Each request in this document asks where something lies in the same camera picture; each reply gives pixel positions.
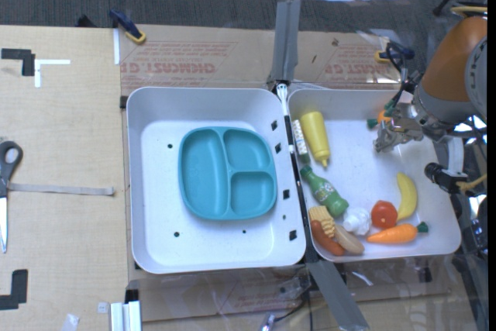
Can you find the brown cardboard board, red print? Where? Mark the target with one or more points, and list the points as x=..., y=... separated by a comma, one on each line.
x=217, y=58

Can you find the white plastic tray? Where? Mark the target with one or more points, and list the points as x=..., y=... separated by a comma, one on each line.
x=159, y=174
x=360, y=170

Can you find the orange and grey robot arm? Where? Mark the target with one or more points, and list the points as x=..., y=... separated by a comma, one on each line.
x=445, y=66

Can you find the orange carrot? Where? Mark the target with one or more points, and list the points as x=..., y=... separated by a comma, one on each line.
x=393, y=233
x=382, y=116

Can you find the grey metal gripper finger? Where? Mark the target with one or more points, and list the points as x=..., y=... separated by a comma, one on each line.
x=379, y=143
x=395, y=139

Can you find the red toy tomato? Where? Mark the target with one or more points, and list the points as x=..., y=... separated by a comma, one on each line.
x=384, y=214

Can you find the yellow banana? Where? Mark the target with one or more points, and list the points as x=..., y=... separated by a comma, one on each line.
x=407, y=195

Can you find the blue divided plate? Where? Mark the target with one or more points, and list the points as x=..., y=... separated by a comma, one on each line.
x=201, y=170

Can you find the yellow ridged toy food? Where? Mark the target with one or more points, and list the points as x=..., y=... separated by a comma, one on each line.
x=323, y=219

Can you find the yellow squeeze bottle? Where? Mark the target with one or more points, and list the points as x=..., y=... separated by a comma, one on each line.
x=314, y=132

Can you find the black cylinder on white bracket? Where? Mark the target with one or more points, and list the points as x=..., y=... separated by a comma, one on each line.
x=457, y=182

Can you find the white toy garlic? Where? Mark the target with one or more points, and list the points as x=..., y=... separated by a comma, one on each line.
x=357, y=221

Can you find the green bottle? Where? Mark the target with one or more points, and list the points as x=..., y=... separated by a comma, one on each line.
x=323, y=190

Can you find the tan toy bread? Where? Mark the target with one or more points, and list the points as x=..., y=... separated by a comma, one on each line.
x=350, y=242

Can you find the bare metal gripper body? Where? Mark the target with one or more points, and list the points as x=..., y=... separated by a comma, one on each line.
x=408, y=122

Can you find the red toy sausage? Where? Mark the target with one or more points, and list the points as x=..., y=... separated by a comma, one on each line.
x=323, y=239

